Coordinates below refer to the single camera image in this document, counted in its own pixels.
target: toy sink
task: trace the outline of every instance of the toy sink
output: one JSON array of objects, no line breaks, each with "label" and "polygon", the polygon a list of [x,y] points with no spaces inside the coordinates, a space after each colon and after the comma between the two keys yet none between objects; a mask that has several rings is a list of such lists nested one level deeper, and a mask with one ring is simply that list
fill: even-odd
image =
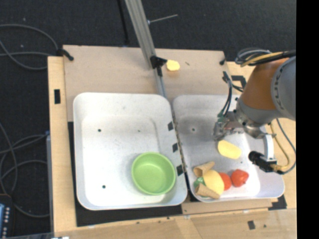
[{"label": "toy sink", "polygon": [[[159,95],[82,93],[73,103],[77,197],[89,210],[174,206],[187,186],[169,102]],[[134,185],[133,161],[159,152],[173,164],[176,181],[161,195]]]},{"label": "toy sink", "polygon": [[[227,95],[185,95],[173,101],[176,129],[192,194],[202,202],[281,196],[285,189],[281,175],[265,173],[248,159],[248,154],[252,150],[264,153],[262,139],[256,140],[246,133],[229,135],[225,140],[241,148],[241,156],[238,159],[230,159],[218,153],[212,134],[217,114],[223,108],[226,99]],[[235,103],[231,103],[231,110],[235,108]],[[231,187],[224,191],[218,200],[195,195],[193,183],[197,177],[193,173],[193,168],[209,161],[215,162],[213,169],[218,172],[229,174],[235,169],[247,171],[250,175],[247,183],[242,187]]]}]

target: wooden table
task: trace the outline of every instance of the wooden table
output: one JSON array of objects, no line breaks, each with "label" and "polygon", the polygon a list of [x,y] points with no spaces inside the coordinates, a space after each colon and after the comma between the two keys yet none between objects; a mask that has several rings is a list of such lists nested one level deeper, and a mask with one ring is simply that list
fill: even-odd
[{"label": "wooden table", "polygon": [[[297,231],[296,169],[284,175],[288,208],[268,211],[277,199],[237,203],[206,204],[186,200],[183,215],[121,221],[77,227],[67,122],[72,121],[72,101],[79,92],[156,93],[153,73],[144,65],[138,48],[64,46],[75,57],[48,58],[50,136],[52,161],[53,222],[56,236],[77,238],[295,238]],[[227,86],[216,72],[243,75],[232,62],[220,65],[223,52],[157,49],[159,57],[181,64],[177,72],[163,68],[168,100],[180,94],[225,94]],[[281,120],[286,133],[296,143],[296,124]],[[282,140],[284,148],[289,145]],[[275,153],[280,153],[275,145]],[[276,155],[285,163],[283,155]]]}]

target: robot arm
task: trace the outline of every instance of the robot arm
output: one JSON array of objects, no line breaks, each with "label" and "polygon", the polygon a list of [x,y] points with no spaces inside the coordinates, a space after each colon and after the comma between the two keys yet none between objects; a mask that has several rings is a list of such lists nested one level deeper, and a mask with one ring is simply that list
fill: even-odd
[{"label": "robot arm", "polygon": [[269,140],[274,135],[261,130],[277,118],[296,120],[296,57],[259,64],[253,70],[236,109],[219,116],[213,138],[222,140],[226,135],[247,133],[263,139],[265,155],[251,152],[250,160],[266,172],[276,164],[273,146]]}]

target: black clip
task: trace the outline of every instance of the black clip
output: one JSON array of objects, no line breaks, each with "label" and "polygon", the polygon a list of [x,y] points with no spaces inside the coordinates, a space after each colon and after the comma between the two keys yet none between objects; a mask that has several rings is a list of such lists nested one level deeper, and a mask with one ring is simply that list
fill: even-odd
[{"label": "black clip", "polygon": [[226,62],[226,58],[224,58],[222,61],[220,61],[219,64],[220,64],[221,66],[223,66],[223,65],[225,64],[225,62]]},{"label": "black clip", "polygon": [[228,76],[228,74],[225,72],[225,71],[223,71],[223,80],[224,80],[224,82],[228,82],[228,81],[230,81],[230,78],[229,78],[229,76]]},{"label": "black clip", "polygon": [[70,53],[67,52],[65,49],[61,49],[61,48],[57,49],[57,50],[56,50],[56,55],[57,55],[57,56],[62,56],[62,57],[63,57],[63,55],[64,55],[64,56],[66,56],[70,61],[73,61],[73,60],[74,60],[74,57],[72,57],[72,56],[70,55]]},{"label": "black clip", "polygon": [[152,64],[152,67],[153,69],[157,69],[158,71],[158,76],[162,77],[163,76],[163,73],[161,71],[161,67],[167,62],[166,59],[163,59],[163,58],[159,58],[159,57],[156,57],[156,56],[152,56],[151,57],[151,64]]}]

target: wire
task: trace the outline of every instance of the wire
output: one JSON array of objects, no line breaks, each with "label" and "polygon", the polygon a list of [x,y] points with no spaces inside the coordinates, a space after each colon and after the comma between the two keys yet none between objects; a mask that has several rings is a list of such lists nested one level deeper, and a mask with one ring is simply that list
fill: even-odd
[{"label": "wire", "polygon": [[[44,36],[46,36],[54,45],[54,48],[56,50],[56,52],[59,50],[59,47],[56,43],[56,41],[46,32],[36,28],[36,27],[32,27],[32,26],[27,26],[27,25],[22,25],[22,24],[2,24],[0,25],[0,29],[1,28],[22,28],[22,29],[28,29],[28,30],[32,30],[32,31],[36,31]],[[41,70],[45,70],[47,69],[47,66],[43,66],[43,67],[32,67],[32,66],[28,66],[25,65],[21,62],[19,62],[18,60],[16,60],[13,56],[15,55],[37,55],[37,56],[55,56],[54,54],[48,54],[48,53],[44,53],[44,52],[32,52],[32,51],[27,51],[27,52],[14,52],[11,53],[7,50],[7,48],[5,47],[5,45],[3,44],[3,42],[0,40],[0,46],[3,49],[4,53],[0,54],[0,56],[8,56],[15,64],[19,65],[20,67],[27,69],[27,70],[33,70],[33,71],[41,71]]]},{"label": "wire", "polygon": [[[28,160],[28,161],[25,161],[25,162],[21,162],[19,164],[16,165],[16,167],[20,167],[20,166],[23,166],[23,165],[27,165],[27,164],[31,164],[31,163],[40,163],[40,164],[44,164],[44,165],[47,165],[47,163],[45,161],[42,161],[42,160],[38,160],[38,159],[34,159],[34,160]],[[15,167],[12,167],[11,169],[9,169],[4,175],[1,176],[0,180],[3,180],[6,176],[8,176],[13,170],[15,169]],[[31,213],[28,213],[26,211],[24,211],[22,208],[20,208],[17,204],[13,204],[14,207],[21,213],[23,213],[24,215],[26,216],[29,216],[31,218],[46,218],[46,217],[49,217],[50,214],[43,214],[43,215],[38,215],[38,214],[31,214]]]},{"label": "wire", "polygon": [[[17,162],[16,162],[16,157],[15,157],[15,152],[14,152],[14,150],[13,150],[13,147],[12,147],[12,145],[11,145],[11,142],[10,142],[10,140],[9,140],[9,137],[8,137],[8,135],[7,135],[7,133],[6,133],[5,129],[4,129],[4,127],[2,126],[1,122],[0,122],[0,129],[1,129],[1,131],[2,131],[2,133],[3,133],[3,135],[4,135],[4,137],[5,137],[5,139],[6,139],[7,143],[8,143],[8,145],[9,145],[10,153],[11,153],[11,155],[12,155],[13,162],[14,162],[14,167],[15,167],[15,177],[14,177],[14,182],[13,182],[13,186],[12,186],[12,189],[11,189],[11,194],[12,194],[12,192],[13,192],[14,189],[15,189],[15,186],[16,186],[16,183],[17,183],[17,177],[18,177],[18,169],[17,169],[17,166],[16,166],[16,165],[17,165]],[[4,161],[5,156],[6,156],[6,154],[3,156],[3,158],[2,158],[2,160],[1,160],[1,162],[0,162],[0,175],[1,175],[2,163],[3,163],[3,161]],[[4,192],[5,194],[8,194],[7,191],[6,191],[6,189],[5,189],[5,187],[4,187],[4,185],[3,185],[3,182],[2,182],[1,179],[0,179],[0,186],[1,186],[2,190],[3,190],[3,192]]]},{"label": "wire", "polygon": [[268,63],[282,58],[290,58],[296,55],[296,50],[272,53],[260,48],[247,48],[238,52],[235,63],[244,67]]},{"label": "wire", "polygon": [[[286,138],[286,140],[288,141],[289,145],[292,147],[292,149],[294,150],[294,153],[295,153],[295,162],[293,163],[293,165],[286,171],[282,171],[282,170],[285,170],[289,167],[290,165],[290,158],[289,156],[287,155],[287,153],[285,152],[284,148],[282,147],[282,145],[280,144],[279,140],[277,139],[277,136],[275,136],[275,140],[276,140],[276,143],[278,144],[279,148],[282,150],[282,152],[284,153],[286,159],[287,159],[287,165],[285,166],[281,166],[281,165],[271,165],[272,168],[277,171],[279,174],[286,174],[286,173],[289,173],[291,170],[294,169],[294,167],[296,166],[296,163],[297,163],[297,152],[296,152],[296,148],[294,147],[293,143],[290,141],[289,137],[287,136],[287,134],[285,133],[283,127],[281,126],[281,123],[279,122],[279,119],[276,119],[277,123],[278,123],[278,126],[281,130],[281,132],[283,133],[284,137]],[[273,128],[273,125],[272,123],[270,124],[270,128],[271,128],[271,131],[272,133],[275,133],[274,131],[274,128]]]},{"label": "wire", "polygon": [[[26,138],[23,138],[17,142],[15,142],[14,144],[12,144],[12,148],[13,150],[17,150],[17,149],[20,149],[20,148],[23,148],[23,147],[26,147],[26,146],[29,146],[37,141],[40,141],[41,139],[47,137],[47,134],[35,134],[35,135],[31,135],[31,136],[28,136]],[[21,145],[18,145],[20,142],[23,142],[23,141],[26,141],[30,138],[36,138],[35,140],[32,140],[28,143],[25,143],[25,144],[21,144]],[[2,150],[0,151],[0,154],[4,154],[4,153],[8,153],[10,151],[10,149],[6,149],[6,150]]]},{"label": "wire", "polygon": [[[4,154],[1,161],[0,161],[0,186],[2,188],[2,191],[7,194],[7,195],[12,195],[13,191],[15,190],[15,187],[16,187],[16,184],[17,184],[17,177],[18,177],[18,167],[20,166],[23,166],[23,165],[26,165],[26,164],[29,164],[29,163],[42,163],[42,164],[46,164],[46,162],[42,161],[42,160],[29,160],[29,161],[25,161],[25,162],[22,162],[22,163],[17,163],[16,161],[16,157],[15,157],[15,152],[14,150],[15,149],[19,149],[19,148],[22,148],[22,147],[25,147],[25,146],[29,146],[31,144],[33,144],[34,142],[36,141],[39,141],[40,139],[43,139],[45,136],[47,136],[47,134],[42,134],[42,135],[31,135],[31,136],[28,136],[28,137],[25,137],[25,138],[22,138],[21,140],[17,141],[15,144],[11,144],[10,140],[9,140],[9,137],[3,127],[3,125],[1,124],[0,122],[0,129],[9,145],[9,149],[8,150],[4,150],[4,151],[1,151],[0,154]],[[29,139],[32,139],[32,138],[36,138],[35,140],[32,140],[28,143],[25,143],[25,144],[20,144],[26,140],[29,140]],[[9,169],[4,175],[2,175],[2,165],[3,165],[3,162],[6,158],[6,155],[7,153],[10,152],[11,155],[12,155],[12,158],[14,160],[14,166]],[[12,189],[11,189],[11,193],[9,194],[3,184],[3,179],[8,175],[10,174],[11,172],[14,171],[14,183],[13,183],[13,186],[12,186]],[[22,214],[28,216],[28,217],[31,217],[31,218],[46,218],[46,217],[49,217],[50,214],[44,214],[44,215],[35,215],[35,214],[30,214],[26,211],[24,211],[22,208],[20,208],[17,204],[13,204],[14,207]]]},{"label": "wire", "polygon": [[224,76],[222,79],[228,85],[228,97],[227,97],[227,100],[226,100],[226,103],[225,103],[223,109],[220,111],[220,116],[225,117],[229,111],[229,107],[230,107],[230,103],[231,103],[233,84],[232,84],[228,74],[225,71],[223,72],[223,74],[224,74]]},{"label": "wire", "polygon": [[232,84],[232,86],[233,86],[234,89],[238,90],[239,92],[243,92],[244,91],[244,89],[242,87],[236,86],[234,84]]}]

